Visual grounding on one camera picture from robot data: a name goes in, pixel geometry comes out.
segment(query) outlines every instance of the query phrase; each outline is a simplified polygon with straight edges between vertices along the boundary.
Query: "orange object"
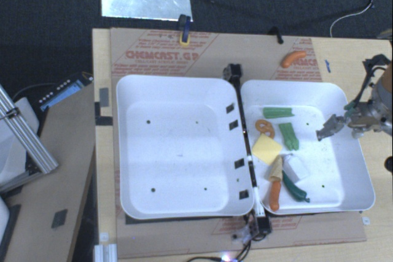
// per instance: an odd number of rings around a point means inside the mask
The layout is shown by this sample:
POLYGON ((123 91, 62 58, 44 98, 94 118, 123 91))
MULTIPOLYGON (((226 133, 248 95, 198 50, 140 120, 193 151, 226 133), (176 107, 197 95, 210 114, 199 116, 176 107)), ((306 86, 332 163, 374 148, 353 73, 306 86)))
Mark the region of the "orange object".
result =
POLYGON ((273 211, 277 211, 280 208, 278 203, 278 198, 281 190, 281 181, 273 181, 271 184, 270 196, 269 196, 269 205, 270 209, 273 211))
POLYGON ((260 132, 260 133, 268 133, 269 137, 274 139, 274 136, 276 133, 274 132, 273 126, 271 125, 270 122, 264 119, 257 120, 255 123, 255 128, 260 132))
POLYGON ((288 68, 295 60, 300 58, 305 58, 307 53, 305 50, 297 50, 296 52, 292 52, 283 59, 281 62, 281 67, 288 68))

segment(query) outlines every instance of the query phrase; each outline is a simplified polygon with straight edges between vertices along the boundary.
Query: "toy pretzel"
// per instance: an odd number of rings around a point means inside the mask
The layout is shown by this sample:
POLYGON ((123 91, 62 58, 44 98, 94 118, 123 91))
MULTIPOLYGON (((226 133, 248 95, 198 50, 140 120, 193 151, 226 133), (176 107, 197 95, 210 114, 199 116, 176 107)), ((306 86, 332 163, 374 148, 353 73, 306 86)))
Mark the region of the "toy pretzel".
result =
POLYGON ((257 130, 259 132, 265 133, 268 137, 274 139, 274 136, 276 135, 276 133, 274 133, 273 126, 271 125, 270 122, 268 122, 264 119, 260 119, 260 120, 257 120, 257 122, 255 123, 255 127, 257 128, 257 130))

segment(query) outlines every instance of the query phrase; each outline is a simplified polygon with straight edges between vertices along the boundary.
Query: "blue clamp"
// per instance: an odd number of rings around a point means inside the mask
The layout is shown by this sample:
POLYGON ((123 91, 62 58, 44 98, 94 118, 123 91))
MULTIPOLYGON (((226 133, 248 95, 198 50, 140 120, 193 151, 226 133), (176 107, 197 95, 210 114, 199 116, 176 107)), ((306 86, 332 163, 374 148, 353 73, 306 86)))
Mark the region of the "blue clamp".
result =
POLYGON ((181 31, 179 43, 184 47, 190 43, 190 26, 191 17, 184 14, 180 15, 177 21, 177 29, 181 31))

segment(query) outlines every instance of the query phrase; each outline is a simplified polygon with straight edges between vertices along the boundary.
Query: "orange toy sausage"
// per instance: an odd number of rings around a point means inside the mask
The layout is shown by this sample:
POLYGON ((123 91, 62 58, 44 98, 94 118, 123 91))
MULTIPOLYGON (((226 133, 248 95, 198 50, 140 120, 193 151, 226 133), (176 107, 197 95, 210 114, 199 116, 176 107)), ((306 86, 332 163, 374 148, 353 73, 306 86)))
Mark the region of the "orange toy sausage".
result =
POLYGON ((304 58, 305 56, 307 56, 305 50, 298 50, 296 52, 290 53, 281 62, 281 67, 288 68, 295 60, 304 58))
POLYGON ((281 182, 280 181, 273 181, 271 184, 269 205, 270 205, 270 209, 275 212, 280 208, 280 205, 278 203, 280 190, 281 190, 281 182))

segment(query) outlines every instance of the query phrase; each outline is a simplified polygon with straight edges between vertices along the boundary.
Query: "cardboard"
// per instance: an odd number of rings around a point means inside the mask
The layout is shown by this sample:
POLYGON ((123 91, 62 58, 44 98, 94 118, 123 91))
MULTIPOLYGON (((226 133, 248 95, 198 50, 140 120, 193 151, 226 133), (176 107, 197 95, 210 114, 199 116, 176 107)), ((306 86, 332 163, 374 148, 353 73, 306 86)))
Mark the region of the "cardboard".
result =
MULTIPOLYGON (((232 235, 244 228, 243 217, 136 221, 126 217, 119 201, 119 140, 115 87, 127 74, 221 77, 229 63, 241 63, 242 82, 249 79, 321 81, 311 39, 274 36, 191 33, 188 47, 177 31, 111 29, 112 109, 114 117, 115 202, 118 257, 136 258, 239 250, 232 235), (290 52, 307 57, 280 66, 290 52)), ((288 247, 365 241, 357 212, 297 215, 271 219, 273 232, 252 248, 288 247)))

